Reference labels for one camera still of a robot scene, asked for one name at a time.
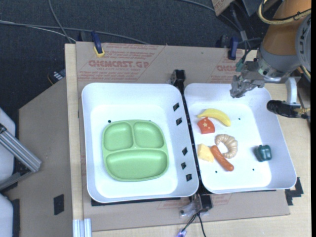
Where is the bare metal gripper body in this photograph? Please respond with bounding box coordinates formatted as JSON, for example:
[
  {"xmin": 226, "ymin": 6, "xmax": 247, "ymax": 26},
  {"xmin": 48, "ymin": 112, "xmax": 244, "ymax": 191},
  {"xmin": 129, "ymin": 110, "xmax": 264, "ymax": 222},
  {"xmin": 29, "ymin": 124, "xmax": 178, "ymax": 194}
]
[{"xmin": 238, "ymin": 58, "xmax": 291, "ymax": 88}]

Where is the yellow banana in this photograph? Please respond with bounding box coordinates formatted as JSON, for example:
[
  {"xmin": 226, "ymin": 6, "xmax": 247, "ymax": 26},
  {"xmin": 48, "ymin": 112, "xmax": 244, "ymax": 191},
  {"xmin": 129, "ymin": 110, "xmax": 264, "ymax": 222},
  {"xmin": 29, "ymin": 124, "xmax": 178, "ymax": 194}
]
[{"xmin": 197, "ymin": 108, "xmax": 232, "ymax": 127}]

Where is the red pizza slice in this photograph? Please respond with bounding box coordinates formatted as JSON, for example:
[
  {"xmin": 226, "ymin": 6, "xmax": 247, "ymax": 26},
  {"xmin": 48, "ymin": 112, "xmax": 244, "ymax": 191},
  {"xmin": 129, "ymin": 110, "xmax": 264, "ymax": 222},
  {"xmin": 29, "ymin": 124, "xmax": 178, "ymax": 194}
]
[{"xmin": 197, "ymin": 117, "xmax": 215, "ymax": 135}]

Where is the beige croissant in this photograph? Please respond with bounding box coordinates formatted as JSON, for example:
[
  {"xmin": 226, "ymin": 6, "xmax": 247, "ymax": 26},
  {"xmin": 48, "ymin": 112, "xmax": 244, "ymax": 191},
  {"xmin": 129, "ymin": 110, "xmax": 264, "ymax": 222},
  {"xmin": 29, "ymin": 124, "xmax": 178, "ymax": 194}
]
[{"xmin": 214, "ymin": 133, "xmax": 238, "ymax": 159}]

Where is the green bell pepper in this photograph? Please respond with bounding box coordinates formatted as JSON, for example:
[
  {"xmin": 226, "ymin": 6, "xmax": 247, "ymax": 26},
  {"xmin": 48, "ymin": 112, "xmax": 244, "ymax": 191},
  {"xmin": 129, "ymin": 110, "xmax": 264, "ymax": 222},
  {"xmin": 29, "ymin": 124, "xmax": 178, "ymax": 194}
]
[{"xmin": 254, "ymin": 144, "xmax": 272, "ymax": 162}]

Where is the orange sausage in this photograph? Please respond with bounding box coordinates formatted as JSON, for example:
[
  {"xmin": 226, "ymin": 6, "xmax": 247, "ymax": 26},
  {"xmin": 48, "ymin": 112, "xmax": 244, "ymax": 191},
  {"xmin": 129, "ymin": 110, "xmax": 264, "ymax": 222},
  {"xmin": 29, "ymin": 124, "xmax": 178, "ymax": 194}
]
[{"xmin": 209, "ymin": 145, "xmax": 235, "ymax": 172}]

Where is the yellow cheese wedge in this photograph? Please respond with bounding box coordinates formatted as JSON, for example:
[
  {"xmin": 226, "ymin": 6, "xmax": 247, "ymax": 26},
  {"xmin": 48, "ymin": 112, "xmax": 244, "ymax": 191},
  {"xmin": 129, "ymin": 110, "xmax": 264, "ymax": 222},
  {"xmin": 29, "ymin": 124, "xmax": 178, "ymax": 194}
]
[{"xmin": 197, "ymin": 143, "xmax": 215, "ymax": 163}]

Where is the brown cardboard board red print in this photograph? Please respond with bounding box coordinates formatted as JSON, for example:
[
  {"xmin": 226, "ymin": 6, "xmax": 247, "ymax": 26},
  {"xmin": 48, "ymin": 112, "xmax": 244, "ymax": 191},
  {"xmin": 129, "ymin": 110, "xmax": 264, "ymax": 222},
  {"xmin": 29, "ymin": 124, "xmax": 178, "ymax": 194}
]
[{"xmin": 75, "ymin": 41, "xmax": 291, "ymax": 232}]

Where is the white plastic tray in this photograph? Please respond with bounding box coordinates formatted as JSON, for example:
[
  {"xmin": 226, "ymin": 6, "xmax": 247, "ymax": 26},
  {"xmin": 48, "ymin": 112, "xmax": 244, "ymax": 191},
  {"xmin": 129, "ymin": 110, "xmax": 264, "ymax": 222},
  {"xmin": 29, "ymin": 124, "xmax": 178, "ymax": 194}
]
[
  {"xmin": 184, "ymin": 82, "xmax": 297, "ymax": 195},
  {"xmin": 81, "ymin": 82, "xmax": 200, "ymax": 204}
]

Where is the green divided plate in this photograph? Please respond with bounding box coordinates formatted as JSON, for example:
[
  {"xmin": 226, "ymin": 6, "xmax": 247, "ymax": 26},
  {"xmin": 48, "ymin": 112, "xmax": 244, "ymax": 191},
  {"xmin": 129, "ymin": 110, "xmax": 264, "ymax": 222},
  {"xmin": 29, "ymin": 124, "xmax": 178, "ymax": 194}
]
[{"xmin": 101, "ymin": 119, "xmax": 170, "ymax": 182}]

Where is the black cylinder on white bracket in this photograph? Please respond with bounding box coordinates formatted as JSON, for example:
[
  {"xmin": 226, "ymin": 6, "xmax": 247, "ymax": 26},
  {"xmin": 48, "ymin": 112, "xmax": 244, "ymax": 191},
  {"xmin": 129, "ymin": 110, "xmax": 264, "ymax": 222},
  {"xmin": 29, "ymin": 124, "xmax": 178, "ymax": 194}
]
[{"xmin": 266, "ymin": 77, "xmax": 303, "ymax": 119}]

